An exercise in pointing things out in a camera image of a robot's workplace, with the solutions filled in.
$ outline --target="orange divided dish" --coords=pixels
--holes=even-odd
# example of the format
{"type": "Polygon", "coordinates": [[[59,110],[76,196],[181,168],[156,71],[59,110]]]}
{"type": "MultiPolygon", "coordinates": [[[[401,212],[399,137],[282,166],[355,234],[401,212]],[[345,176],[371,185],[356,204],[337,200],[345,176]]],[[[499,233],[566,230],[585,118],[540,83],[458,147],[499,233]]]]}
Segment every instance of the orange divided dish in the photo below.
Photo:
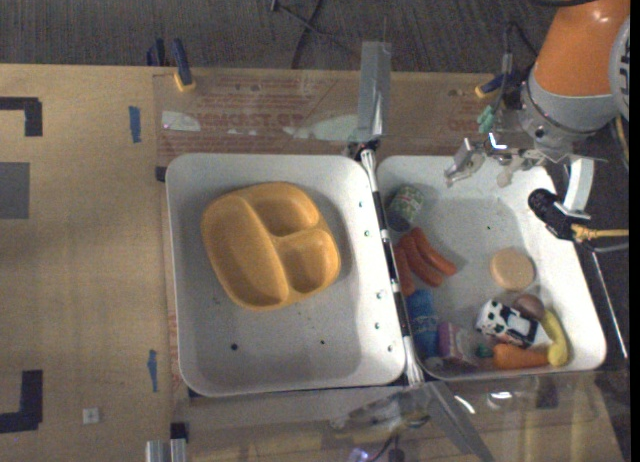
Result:
{"type": "Polygon", "coordinates": [[[340,273],[335,239],[314,201],[285,182],[235,190],[207,205],[202,240],[218,280],[238,305],[288,306],[340,273]]]}

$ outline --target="green can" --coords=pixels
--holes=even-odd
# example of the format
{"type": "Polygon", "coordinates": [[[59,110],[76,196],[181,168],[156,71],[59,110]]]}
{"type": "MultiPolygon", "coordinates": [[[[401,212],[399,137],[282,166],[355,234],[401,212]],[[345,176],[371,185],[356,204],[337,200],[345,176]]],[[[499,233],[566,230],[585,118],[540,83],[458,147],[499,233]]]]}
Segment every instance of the green can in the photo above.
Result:
{"type": "Polygon", "coordinates": [[[399,233],[411,229],[412,222],[422,209],[424,195],[416,187],[402,185],[387,208],[389,227],[399,233]]]}

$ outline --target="red sausage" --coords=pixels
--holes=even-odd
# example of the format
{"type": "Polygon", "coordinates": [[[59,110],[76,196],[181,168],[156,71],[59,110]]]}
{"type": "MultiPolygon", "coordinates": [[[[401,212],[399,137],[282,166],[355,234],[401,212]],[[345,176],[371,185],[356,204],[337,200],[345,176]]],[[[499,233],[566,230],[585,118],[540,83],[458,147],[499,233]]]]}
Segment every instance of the red sausage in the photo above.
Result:
{"type": "Polygon", "coordinates": [[[444,275],[451,277],[458,271],[458,267],[455,263],[449,261],[442,254],[440,254],[433,246],[429,243],[427,236],[424,234],[424,231],[419,227],[414,227],[409,234],[416,242],[416,247],[418,248],[418,252],[423,257],[423,259],[440,270],[444,275]]]}
{"type": "Polygon", "coordinates": [[[396,268],[398,269],[398,278],[400,279],[402,294],[405,297],[413,295],[416,291],[416,286],[411,276],[411,268],[409,268],[407,254],[402,247],[396,246],[393,248],[393,255],[396,259],[396,268]]]}
{"type": "Polygon", "coordinates": [[[400,238],[400,246],[404,249],[407,255],[407,261],[409,262],[409,268],[418,276],[419,279],[424,281],[429,286],[437,287],[442,284],[444,278],[440,275],[435,268],[429,266],[427,262],[422,259],[416,247],[416,241],[412,236],[405,234],[400,238]]]}

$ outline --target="white tray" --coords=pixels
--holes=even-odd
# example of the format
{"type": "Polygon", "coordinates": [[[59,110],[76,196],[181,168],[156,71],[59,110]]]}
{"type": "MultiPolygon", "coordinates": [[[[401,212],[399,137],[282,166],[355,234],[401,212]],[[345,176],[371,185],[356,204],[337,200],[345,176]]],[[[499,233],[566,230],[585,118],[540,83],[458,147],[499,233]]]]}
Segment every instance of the white tray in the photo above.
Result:
{"type": "MultiPolygon", "coordinates": [[[[569,337],[571,359],[560,368],[545,366],[518,371],[429,369],[440,379],[478,379],[592,370],[606,356],[606,341],[580,262],[569,241],[555,238],[527,204],[536,188],[553,191],[547,172],[537,167],[518,171],[513,182],[499,188],[501,167],[493,159],[472,177],[447,188],[443,172],[452,159],[431,156],[394,156],[378,167],[378,185],[388,201],[403,184],[419,188],[426,201],[415,223],[432,245],[457,263],[459,272],[433,290],[434,307],[441,320],[473,330],[482,304],[497,298],[509,303],[513,295],[501,290],[491,278],[491,256],[505,247],[526,250],[536,267],[533,290],[551,307],[569,337]]],[[[425,287],[416,280],[418,286],[425,287]]]]}
{"type": "Polygon", "coordinates": [[[371,188],[342,156],[189,154],[166,174],[175,273],[178,358],[204,396],[384,385],[405,352],[371,188]],[[245,186],[288,181],[316,202],[342,258],[327,290],[276,311],[229,299],[207,259],[200,217],[212,199],[245,186]]]}

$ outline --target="table surface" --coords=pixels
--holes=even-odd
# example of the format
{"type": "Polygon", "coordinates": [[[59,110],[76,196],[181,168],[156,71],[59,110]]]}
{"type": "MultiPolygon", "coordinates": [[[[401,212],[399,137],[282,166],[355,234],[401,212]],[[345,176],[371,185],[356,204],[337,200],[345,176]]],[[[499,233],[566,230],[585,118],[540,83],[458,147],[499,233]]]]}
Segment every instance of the table surface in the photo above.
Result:
{"type": "MultiPolygon", "coordinates": [[[[302,451],[305,460],[325,460],[321,453],[328,453],[319,440],[323,427],[312,417],[296,434],[286,425],[278,430],[252,423],[242,415],[246,401],[190,400],[176,375],[153,87],[154,75],[167,73],[147,67],[0,65],[0,95],[37,97],[43,105],[43,134],[36,137],[25,136],[24,112],[0,110],[0,162],[28,164],[30,180],[28,218],[0,218],[0,333],[8,347],[0,355],[0,412],[19,408],[22,371],[44,375],[43,421],[35,431],[0,436],[8,460],[42,459],[45,453],[64,460],[142,459],[146,441],[167,440],[172,421],[190,423],[189,449],[200,457],[194,460],[300,460],[291,453],[299,457],[302,451]],[[131,131],[130,107],[139,109],[139,141],[131,131]],[[93,407],[99,423],[83,425],[83,409],[93,407]]],[[[230,73],[262,79],[269,72],[230,73]]],[[[275,73],[299,79],[304,72],[275,73]]],[[[357,83],[352,72],[305,76],[336,81],[335,94],[357,83]]],[[[408,125],[437,125],[430,152],[451,154],[475,130],[481,102],[472,91],[484,78],[394,75],[393,83],[402,87],[393,89],[401,101],[392,115],[408,125]],[[425,104],[432,108],[426,111],[425,104]]],[[[529,410],[528,401],[526,413],[517,416],[489,409],[480,415],[478,428],[497,458],[507,460],[515,449],[522,457],[620,460],[594,376],[569,375],[559,382],[561,389],[571,389],[566,409],[529,410]],[[550,418],[556,418],[554,428],[550,418]]],[[[454,387],[476,398],[487,390],[454,387]]],[[[349,391],[341,393],[332,399],[340,401],[349,391]]],[[[271,407],[272,399],[252,399],[251,407],[271,407]]],[[[300,403],[289,409],[300,415],[300,403]]],[[[372,434],[352,441],[375,445],[377,439],[372,434]]],[[[458,454],[431,427],[411,439],[421,456],[435,453],[430,449],[458,454]]],[[[348,453],[339,442],[331,449],[336,457],[348,453]]]]}

